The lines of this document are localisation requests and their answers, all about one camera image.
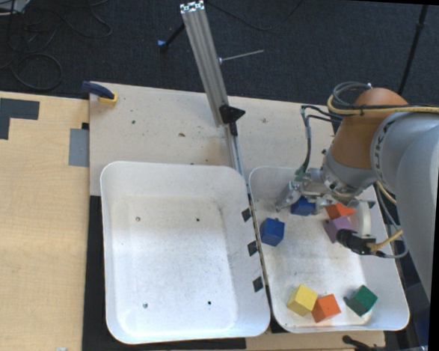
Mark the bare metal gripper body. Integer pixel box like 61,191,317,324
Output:
296,166,363,205

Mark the blue cube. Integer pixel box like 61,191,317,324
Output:
289,194,317,218
257,216,287,248

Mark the orange cube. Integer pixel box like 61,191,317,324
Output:
310,292,344,326
324,201,357,222

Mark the purple cube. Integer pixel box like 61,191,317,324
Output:
322,214,357,245

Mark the white plastic tray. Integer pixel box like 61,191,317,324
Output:
237,163,420,343
88,156,282,351

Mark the thin black and white rod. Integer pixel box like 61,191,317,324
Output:
215,123,283,302

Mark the yellow cube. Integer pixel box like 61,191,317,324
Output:
285,283,320,318

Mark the green cube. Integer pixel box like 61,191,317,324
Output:
343,283,380,319

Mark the pale wood board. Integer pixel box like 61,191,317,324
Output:
71,82,413,351

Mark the black cylinder on white bracket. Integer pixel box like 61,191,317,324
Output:
335,199,380,257

